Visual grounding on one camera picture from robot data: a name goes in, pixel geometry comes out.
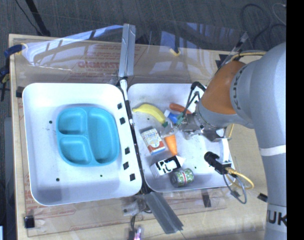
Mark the orange and white carton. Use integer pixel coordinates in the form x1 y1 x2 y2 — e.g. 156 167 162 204
140 127 167 156

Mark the black and white milk carton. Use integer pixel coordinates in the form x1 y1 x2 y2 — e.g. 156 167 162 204
149 154 187 180

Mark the brown cardboard board red print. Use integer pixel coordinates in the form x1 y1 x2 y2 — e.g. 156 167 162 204
13 38 267 237

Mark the green can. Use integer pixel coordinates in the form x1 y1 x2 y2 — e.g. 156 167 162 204
169 167 195 188

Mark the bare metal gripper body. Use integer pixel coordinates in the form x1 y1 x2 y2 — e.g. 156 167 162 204
177 114 207 141

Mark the yellow banana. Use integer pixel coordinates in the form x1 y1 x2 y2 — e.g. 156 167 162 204
131 103 167 125

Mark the orange carrot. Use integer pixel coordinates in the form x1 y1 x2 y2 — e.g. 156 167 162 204
163 133 179 158

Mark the blue divided plate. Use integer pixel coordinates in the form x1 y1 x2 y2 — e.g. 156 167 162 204
55 106 121 168

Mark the black cylinder on white bracket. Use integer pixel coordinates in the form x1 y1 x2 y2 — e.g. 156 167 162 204
203 136 234 176

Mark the white plastic tray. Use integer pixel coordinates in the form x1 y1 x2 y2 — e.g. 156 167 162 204
21 82 143 207
126 82 237 194

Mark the orange red sausage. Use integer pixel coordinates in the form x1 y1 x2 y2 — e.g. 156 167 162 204
168 102 193 115

